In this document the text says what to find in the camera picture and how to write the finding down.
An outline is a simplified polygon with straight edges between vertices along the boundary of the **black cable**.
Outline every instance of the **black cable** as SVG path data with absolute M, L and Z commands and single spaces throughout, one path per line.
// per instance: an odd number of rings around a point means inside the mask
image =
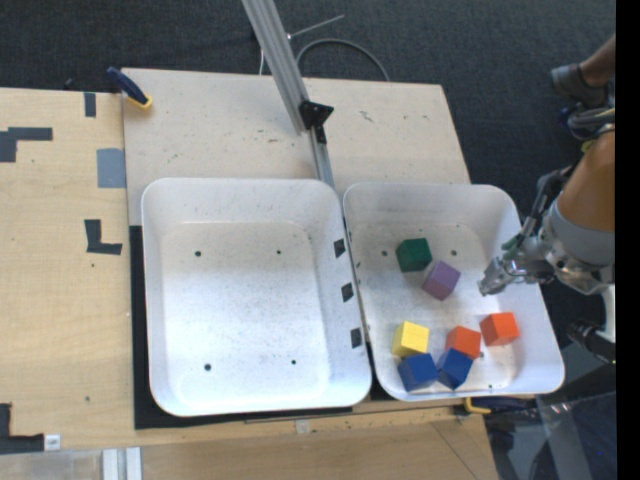
M 378 59 L 374 57 L 374 55 L 371 52 L 369 52 L 368 50 L 365 50 L 364 48 L 362 48 L 361 46 L 358 46 L 355 43 L 352 43 L 351 41 L 346 41 L 344 39 L 336 39 L 333 37 L 326 38 L 326 39 L 318 39 L 317 41 L 313 41 L 309 43 L 302 50 L 300 50 L 300 53 L 298 53 L 298 56 L 296 57 L 296 63 L 298 64 L 298 67 L 300 67 L 300 63 L 302 62 L 303 57 L 309 52 L 309 50 L 316 48 L 317 46 L 322 46 L 327 44 L 340 44 L 362 53 L 377 66 L 377 68 L 380 70 L 380 72 L 382 73 L 382 76 L 384 76 L 384 79 L 387 82 L 391 81 L 387 73 L 387 70 L 384 69 L 384 66 L 380 63 Z

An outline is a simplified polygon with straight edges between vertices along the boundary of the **orange cube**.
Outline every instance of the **orange cube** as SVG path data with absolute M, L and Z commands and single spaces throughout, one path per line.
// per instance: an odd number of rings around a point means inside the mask
M 507 345 L 520 336 L 513 313 L 494 313 L 480 322 L 482 337 L 488 347 Z
M 445 349 L 455 348 L 469 359 L 476 359 L 480 355 L 481 336 L 478 331 L 458 325 L 447 334 Z

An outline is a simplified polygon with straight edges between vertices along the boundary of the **yellow cube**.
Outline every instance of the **yellow cube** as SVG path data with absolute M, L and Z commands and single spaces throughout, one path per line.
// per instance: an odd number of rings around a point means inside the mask
M 402 358 L 415 354 L 426 354 L 428 344 L 429 329 L 405 321 L 396 327 L 391 353 Z

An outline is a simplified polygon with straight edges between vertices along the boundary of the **cube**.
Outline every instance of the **cube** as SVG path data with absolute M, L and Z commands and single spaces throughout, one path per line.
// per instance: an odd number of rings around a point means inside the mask
M 426 354 L 429 344 L 429 329 L 413 322 L 402 322 L 393 334 L 391 353 L 402 358 L 415 354 Z
M 445 349 L 455 348 L 469 359 L 477 359 L 480 356 L 480 342 L 482 334 L 478 331 L 458 325 L 454 327 L 445 341 Z
M 424 280 L 422 289 L 436 299 L 444 300 L 451 295 L 458 279 L 460 272 L 444 261 L 438 261 Z
M 515 316 L 511 312 L 493 313 L 480 322 L 484 343 L 488 347 L 507 345 L 520 336 Z
M 449 348 L 440 356 L 436 365 L 438 381 L 455 390 L 467 380 L 472 364 L 473 359 L 469 359 L 455 348 Z
M 396 249 L 396 258 L 402 272 L 418 272 L 427 268 L 432 256 L 426 238 L 404 240 Z
M 398 365 L 398 373 L 407 391 L 426 388 L 438 379 L 438 370 L 431 354 L 416 354 Z

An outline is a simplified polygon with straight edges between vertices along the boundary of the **empty white tray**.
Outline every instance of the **empty white tray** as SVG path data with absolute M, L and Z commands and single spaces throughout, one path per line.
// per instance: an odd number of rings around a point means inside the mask
M 317 180 L 142 196 L 149 373 L 168 413 L 347 407 L 371 385 L 340 201 Z
M 376 374 L 382 387 L 405 401 L 551 392 L 564 379 L 564 364 L 537 285 L 511 285 L 483 297 L 477 283 L 500 246 L 520 229 L 511 198 L 485 185 L 361 183 L 349 188 L 344 210 Z M 395 250 L 405 239 L 427 239 L 433 262 L 461 272 L 453 293 L 439 301 L 422 289 L 424 272 L 402 273 Z M 437 362 L 456 325 L 479 331 L 487 314 L 512 311 L 520 338 L 486 347 L 465 383 L 455 391 L 436 382 L 408 393 L 391 354 L 396 326 L 404 320 L 430 329 Z

